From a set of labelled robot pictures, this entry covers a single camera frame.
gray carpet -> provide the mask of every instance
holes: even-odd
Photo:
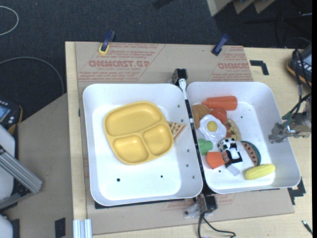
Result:
[[[65,85],[65,41],[102,42],[108,29],[116,42],[216,44],[223,33],[227,44],[245,47],[305,47],[312,37],[312,19],[295,19],[306,29],[284,21],[247,25],[248,20],[312,11],[312,0],[277,0],[257,14],[251,5],[237,15],[229,4],[211,17],[206,0],[174,0],[155,8],[158,0],[0,0],[19,16],[17,27],[0,35],[0,96],[18,104],[29,117],[61,95],[56,68]],[[15,15],[0,8],[0,34],[15,23]]]

egg yolk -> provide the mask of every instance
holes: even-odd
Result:
[[[207,123],[207,129],[211,132],[215,132],[218,129],[218,125],[214,121],[209,121]]]

blue clamp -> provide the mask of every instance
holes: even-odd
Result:
[[[229,39],[229,35],[227,34],[224,34],[222,37],[221,37],[221,40],[220,42],[213,48],[213,50],[211,51],[211,53],[213,53],[214,55],[218,56],[221,49],[222,49],[222,46],[227,42],[227,40]]]
[[[101,43],[100,47],[99,47],[99,54],[102,56],[105,56],[109,50],[109,42],[112,42],[114,40],[115,37],[115,31],[112,30],[108,30],[105,40],[103,43]]]

yellow plate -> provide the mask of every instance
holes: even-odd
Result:
[[[152,102],[135,102],[110,111],[104,130],[115,155],[129,165],[156,159],[174,144],[165,116]]]

wooden table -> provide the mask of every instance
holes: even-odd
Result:
[[[66,42],[66,70],[67,70],[67,92],[69,108],[69,133],[70,133],[70,155],[72,175],[73,196],[73,218],[74,220],[87,219],[86,195],[84,185],[84,171],[82,158],[82,141],[80,119],[78,117],[78,84],[76,71],[75,43]],[[286,61],[291,57],[292,50],[287,49],[264,49],[245,48],[248,60],[262,60],[266,63],[269,75],[263,75],[258,66],[250,66],[254,81],[263,82],[268,85],[275,96],[280,113],[283,115],[297,103],[297,84],[295,78],[286,70]],[[234,231],[237,237],[310,237],[311,234],[305,229],[302,220],[311,227],[313,225],[312,214],[312,143],[309,138],[290,138],[290,143],[296,156],[301,171],[306,194],[296,197],[294,214],[250,218],[233,221],[222,221],[213,223],[220,230]],[[202,234],[210,237],[223,237],[222,234],[212,231],[203,224]],[[98,238],[123,238],[123,237],[197,237],[197,225],[184,225],[170,228],[159,228],[133,232],[122,232],[107,235],[98,235]]]

